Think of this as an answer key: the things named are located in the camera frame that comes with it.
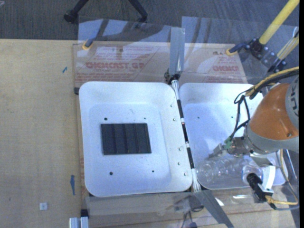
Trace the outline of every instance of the black chair leg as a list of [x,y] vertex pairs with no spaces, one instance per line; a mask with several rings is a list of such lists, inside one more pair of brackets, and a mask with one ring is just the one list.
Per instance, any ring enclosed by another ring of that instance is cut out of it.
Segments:
[[145,22],[147,20],[148,14],[146,10],[142,7],[138,0],[128,0],[132,6],[140,13],[142,16],[138,21]]
[[78,17],[78,12],[85,6],[89,0],[79,0],[72,10],[68,10],[64,18],[69,23],[74,23]]

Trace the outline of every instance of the gray carpet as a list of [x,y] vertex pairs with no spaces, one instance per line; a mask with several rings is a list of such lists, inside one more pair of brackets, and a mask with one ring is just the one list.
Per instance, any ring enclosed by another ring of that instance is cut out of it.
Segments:
[[[63,19],[78,0],[3,0],[0,38],[76,39],[77,25]],[[182,16],[270,23],[288,0],[139,0],[148,23],[181,26]],[[127,0],[90,0],[79,15],[135,21],[139,14]],[[286,20],[299,24],[299,8]]]

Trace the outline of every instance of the dark floor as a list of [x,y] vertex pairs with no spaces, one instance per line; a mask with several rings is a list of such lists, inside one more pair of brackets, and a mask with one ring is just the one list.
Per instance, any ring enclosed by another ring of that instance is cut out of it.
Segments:
[[[78,0],[0,0],[0,38],[75,40],[78,25],[63,15]],[[288,0],[139,0],[147,22],[181,26],[182,17],[232,19],[271,23]],[[128,0],[90,0],[80,16],[136,21],[140,16]],[[299,26],[299,6],[285,21]],[[299,227],[299,211],[293,211]]]

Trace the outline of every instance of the blue mark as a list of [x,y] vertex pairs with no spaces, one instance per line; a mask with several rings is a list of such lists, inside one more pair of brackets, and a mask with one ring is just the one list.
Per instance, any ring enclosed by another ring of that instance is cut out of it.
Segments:
[[71,175],[70,183],[71,183],[73,195],[75,195],[75,176],[74,175]]

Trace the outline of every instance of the wooden table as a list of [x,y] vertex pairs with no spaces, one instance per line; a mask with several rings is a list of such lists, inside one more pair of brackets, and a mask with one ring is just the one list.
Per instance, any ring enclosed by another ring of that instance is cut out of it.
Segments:
[[[0,40],[0,227],[64,228],[82,206],[76,96],[75,41]],[[75,180],[75,193],[71,186]],[[231,191],[216,191],[224,200]],[[39,204],[47,202],[47,210]],[[290,211],[266,204],[225,206],[235,227],[293,228]],[[204,209],[197,223],[215,224]],[[180,227],[175,221],[144,227]],[[128,225],[124,227],[143,227]],[[221,228],[224,225],[204,227]]]

